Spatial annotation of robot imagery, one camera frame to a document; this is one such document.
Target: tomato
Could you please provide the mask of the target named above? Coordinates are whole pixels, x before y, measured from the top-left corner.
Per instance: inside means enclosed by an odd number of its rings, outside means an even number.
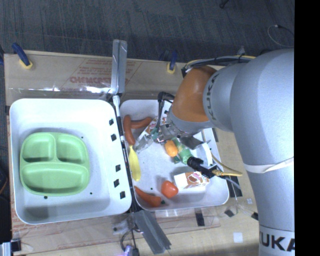
[[[161,193],[165,197],[170,199],[170,198],[174,197],[176,194],[178,194],[178,192],[179,192],[179,189],[171,181],[166,180],[162,183]]]

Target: green bowl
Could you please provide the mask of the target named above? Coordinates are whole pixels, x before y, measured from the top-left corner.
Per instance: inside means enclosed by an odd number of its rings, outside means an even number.
[[[61,132],[37,132],[28,136],[20,152],[20,179],[31,193],[69,196],[84,190],[90,180],[85,143]]]

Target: green bottle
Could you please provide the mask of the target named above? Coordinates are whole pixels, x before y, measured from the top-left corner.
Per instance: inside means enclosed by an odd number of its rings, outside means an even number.
[[[185,145],[181,144],[180,141],[174,137],[173,139],[174,144],[178,148],[178,155],[181,158],[181,161],[186,165],[187,161],[190,157],[193,157],[193,155],[190,152],[190,149],[187,148]]]

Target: dark gray floor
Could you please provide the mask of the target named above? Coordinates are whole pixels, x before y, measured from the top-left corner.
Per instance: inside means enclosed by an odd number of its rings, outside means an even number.
[[[110,56],[112,41],[128,58],[178,62],[247,55],[294,45],[294,0],[1,0],[0,44],[27,50]],[[0,66],[0,167],[8,173],[4,71]]]

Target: white plastic tray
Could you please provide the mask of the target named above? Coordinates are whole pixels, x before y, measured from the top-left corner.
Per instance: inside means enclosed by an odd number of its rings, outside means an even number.
[[[10,132],[15,210],[23,222],[72,221],[122,214],[129,209],[132,197],[128,175],[115,112],[109,103],[95,99],[19,99],[10,107]],[[90,159],[86,189],[45,199],[23,187],[20,149],[25,138],[35,132],[69,133],[83,139]]]
[[[163,108],[169,110],[170,103],[166,102]],[[157,100],[127,100],[120,107],[122,117],[130,115],[132,120],[141,120],[145,117],[158,116]],[[133,129],[132,133],[137,138],[144,129]],[[202,140],[201,134],[195,136]],[[205,138],[208,142],[211,152],[220,160],[217,144],[211,128],[205,129]],[[191,151],[195,157],[204,158],[201,149]],[[186,208],[210,207],[223,205],[229,198],[229,190],[225,179],[214,176],[210,183],[204,187],[189,188],[180,190],[179,193],[171,199],[161,194],[161,184],[165,180],[174,181],[174,175],[192,172],[193,169],[183,163],[174,164],[171,157],[167,155],[164,146],[159,143],[152,143],[150,147],[138,153],[139,164],[141,168],[141,179],[134,181],[133,185],[141,190],[160,196],[165,204],[160,207],[150,207],[147,203],[136,196],[139,205],[146,210],[176,210]]]

